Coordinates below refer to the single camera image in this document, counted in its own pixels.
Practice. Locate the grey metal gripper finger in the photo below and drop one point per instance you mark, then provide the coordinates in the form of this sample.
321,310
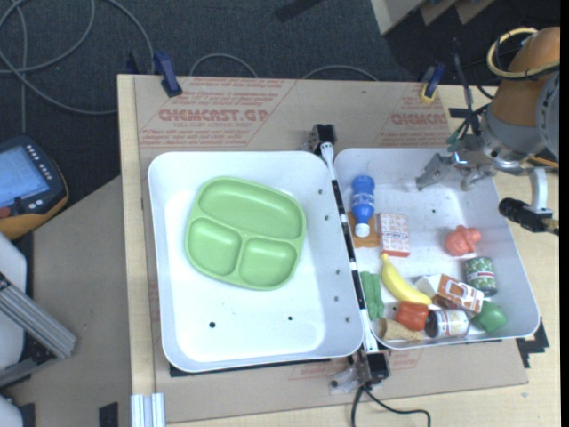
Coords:
433,171
475,177

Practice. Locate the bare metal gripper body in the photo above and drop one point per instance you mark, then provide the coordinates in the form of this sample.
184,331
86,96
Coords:
493,160

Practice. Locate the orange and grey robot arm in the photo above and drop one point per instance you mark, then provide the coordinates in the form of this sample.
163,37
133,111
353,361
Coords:
520,91

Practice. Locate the white plastic tray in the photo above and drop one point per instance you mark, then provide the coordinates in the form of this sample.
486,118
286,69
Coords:
249,327
418,203

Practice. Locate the orange lumpy toy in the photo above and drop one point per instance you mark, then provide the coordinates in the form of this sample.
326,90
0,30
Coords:
461,242

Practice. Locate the orange white flat carton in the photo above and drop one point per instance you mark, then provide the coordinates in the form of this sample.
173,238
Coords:
394,234

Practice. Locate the blue bottle white cap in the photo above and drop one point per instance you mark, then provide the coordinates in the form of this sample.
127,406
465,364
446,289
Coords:
363,200

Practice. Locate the green can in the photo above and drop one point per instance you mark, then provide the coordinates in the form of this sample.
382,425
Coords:
480,275

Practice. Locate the thin black and white rod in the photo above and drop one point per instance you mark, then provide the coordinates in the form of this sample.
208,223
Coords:
339,203

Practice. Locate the orange white gabled carton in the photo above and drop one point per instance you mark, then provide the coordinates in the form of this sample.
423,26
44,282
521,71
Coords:
458,291

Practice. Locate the yellow banana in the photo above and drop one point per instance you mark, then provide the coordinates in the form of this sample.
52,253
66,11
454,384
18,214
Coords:
398,285

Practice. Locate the green bean pods toy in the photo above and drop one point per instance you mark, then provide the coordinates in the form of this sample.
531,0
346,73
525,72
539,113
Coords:
372,294

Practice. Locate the green bell pepper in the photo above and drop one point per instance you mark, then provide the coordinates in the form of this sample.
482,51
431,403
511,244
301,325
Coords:
490,317

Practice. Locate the orange bell pepper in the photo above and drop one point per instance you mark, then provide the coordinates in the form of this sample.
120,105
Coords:
411,316

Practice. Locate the tan waffle cone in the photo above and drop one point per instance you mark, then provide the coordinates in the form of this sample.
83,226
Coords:
398,331

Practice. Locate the brown cardboard board red print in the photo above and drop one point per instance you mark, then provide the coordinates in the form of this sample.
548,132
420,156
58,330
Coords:
249,118

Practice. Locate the green divided plate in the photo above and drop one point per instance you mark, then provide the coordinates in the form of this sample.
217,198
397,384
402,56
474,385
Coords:
244,231

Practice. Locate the black cylinder on white bracket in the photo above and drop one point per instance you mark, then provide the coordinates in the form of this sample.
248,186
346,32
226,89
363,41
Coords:
526,214

